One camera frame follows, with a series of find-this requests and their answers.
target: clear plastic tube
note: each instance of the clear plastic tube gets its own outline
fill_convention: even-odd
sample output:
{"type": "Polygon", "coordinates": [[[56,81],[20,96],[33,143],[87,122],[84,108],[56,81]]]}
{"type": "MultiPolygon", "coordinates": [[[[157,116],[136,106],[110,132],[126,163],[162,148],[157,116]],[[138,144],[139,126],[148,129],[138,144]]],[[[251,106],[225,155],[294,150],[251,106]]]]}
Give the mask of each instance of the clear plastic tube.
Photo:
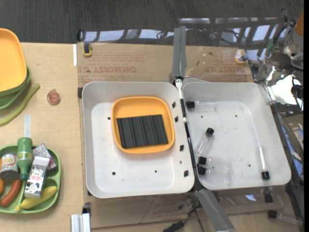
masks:
{"type": "Polygon", "coordinates": [[[194,154],[196,159],[199,157],[206,157],[207,151],[210,148],[213,140],[214,130],[212,128],[208,128],[205,133],[202,134],[198,144],[194,148],[194,154]]]}
{"type": "Polygon", "coordinates": [[[231,184],[232,167],[228,161],[200,157],[197,170],[210,183],[231,184]]]}
{"type": "Polygon", "coordinates": [[[300,217],[296,217],[292,214],[288,214],[282,211],[268,210],[268,217],[272,219],[282,220],[284,222],[297,225],[299,228],[303,226],[303,220],[300,217]]]}
{"type": "Polygon", "coordinates": [[[205,165],[205,168],[220,169],[224,172],[231,171],[231,162],[214,157],[199,157],[199,165],[205,165]]]}
{"type": "Polygon", "coordinates": [[[219,183],[229,186],[231,184],[232,175],[231,171],[227,171],[226,169],[207,168],[205,178],[210,183],[219,183]]]}
{"type": "Polygon", "coordinates": [[[216,101],[188,101],[187,108],[194,110],[213,111],[218,110],[218,102],[216,101]]]}
{"type": "Polygon", "coordinates": [[[267,158],[265,154],[265,148],[264,147],[258,147],[255,151],[256,160],[258,163],[259,171],[261,172],[262,179],[263,180],[269,180],[270,175],[268,171],[268,163],[267,158]]]}

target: toy banana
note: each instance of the toy banana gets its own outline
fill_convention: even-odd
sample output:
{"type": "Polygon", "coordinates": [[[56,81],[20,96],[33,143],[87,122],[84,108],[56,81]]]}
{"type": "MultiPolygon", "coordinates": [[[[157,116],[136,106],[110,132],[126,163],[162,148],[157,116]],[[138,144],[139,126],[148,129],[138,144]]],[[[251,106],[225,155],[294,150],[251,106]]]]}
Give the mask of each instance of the toy banana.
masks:
{"type": "Polygon", "coordinates": [[[20,209],[30,209],[42,202],[44,202],[45,200],[49,199],[50,197],[52,197],[56,192],[57,192],[58,188],[56,186],[52,186],[52,187],[46,187],[43,189],[42,191],[42,196],[40,199],[36,199],[36,198],[26,198],[22,201],[22,203],[20,205],[17,205],[15,207],[15,210],[20,210],[20,209]]]}

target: orange tray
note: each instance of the orange tray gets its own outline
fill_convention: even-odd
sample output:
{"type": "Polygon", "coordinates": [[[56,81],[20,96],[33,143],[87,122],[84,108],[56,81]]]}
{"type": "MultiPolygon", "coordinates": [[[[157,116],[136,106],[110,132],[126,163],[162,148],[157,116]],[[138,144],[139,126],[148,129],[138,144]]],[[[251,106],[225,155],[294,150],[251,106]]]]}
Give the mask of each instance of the orange tray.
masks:
{"type": "Polygon", "coordinates": [[[112,106],[112,130],[116,144],[120,150],[129,154],[146,154],[161,152],[169,149],[175,141],[173,121],[167,104],[157,97],[136,96],[117,100],[112,106]],[[118,118],[150,116],[161,114],[168,138],[167,144],[148,145],[131,148],[121,146],[120,134],[117,124],[118,118]]]}
{"type": "Polygon", "coordinates": [[[22,89],[26,83],[27,67],[18,37],[0,28],[0,96],[22,89]]]}

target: green plastic tray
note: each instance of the green plastic tray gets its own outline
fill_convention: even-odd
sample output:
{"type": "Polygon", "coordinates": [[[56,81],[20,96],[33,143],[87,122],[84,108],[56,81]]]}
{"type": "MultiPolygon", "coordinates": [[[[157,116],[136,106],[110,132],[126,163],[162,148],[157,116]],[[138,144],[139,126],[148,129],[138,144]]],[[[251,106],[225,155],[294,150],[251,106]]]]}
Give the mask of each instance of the green plastic tray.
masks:
{"type": "Polygon", "coordinates": [[[31,79],[31,71],[30,71],[29,67],[27,67],[27,76],[26,76],[25,85],[16,93],[1,96],[0,97],[0,110],[9,107],[18,98],[18,96],[24,91],[24,89],[26,88],[26,86],[30,82],[30,79],[31,79]]]}
{"type": "MultiPolygon", "coordinates": [[[[0,148],[0,157],[2,157],[5,154],[12,153],[12,154],[17,154],[17,145],[7,145],[5,147],[0,148]]],[[[47,148],[50,155],[54,159],[55,163],[57,164],[57,167],[54,168],[53,170],[47,172],[46,174],[46,180],[44,183],[44,188],[50,187],[50,186],[57,186],[57,192],[48,200],[45,200],[44,202],[38,204],[37,206],[31,208],[31,209],[20,209],[19,211],[15,210],[15,207],[17,205],[20,205],[21,202],[25,199],[24,197],[24,190],[25,190],[25,185],[26,181],[23,182],[22,188],[18,194],[18,196],[6,207],[3,207],[0,205],[0,212],[4,213],[36,213],[36,212],[41,212],[44,210],[47,210],[50,208],[57,200],[58,194],[59,194],[59,189],[60,189],[60,176],[61,176],[61,165],[60,165],[60,159],[59,156],[55,151],[53,151],[50,148],[47,148]]],[[[0,199],[2,199],[8,191],[11,189],[11,182],[5,182],[4,183],[4,190],[0,194],[0,199]]]]}

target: gray carpet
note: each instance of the gray carpet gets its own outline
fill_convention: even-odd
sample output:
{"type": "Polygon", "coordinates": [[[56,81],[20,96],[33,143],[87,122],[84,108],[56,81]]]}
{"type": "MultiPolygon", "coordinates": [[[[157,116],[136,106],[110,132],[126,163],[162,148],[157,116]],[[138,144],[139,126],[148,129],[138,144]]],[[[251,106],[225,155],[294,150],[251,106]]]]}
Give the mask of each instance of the gray carpet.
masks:
{"type": "Polygon", "coordinates": [[[85,30],[173,30],[186,17],[280,17],[297,20],[304,0],[0,0],[0,27],[21,42],[75,43],[85,30]]]}

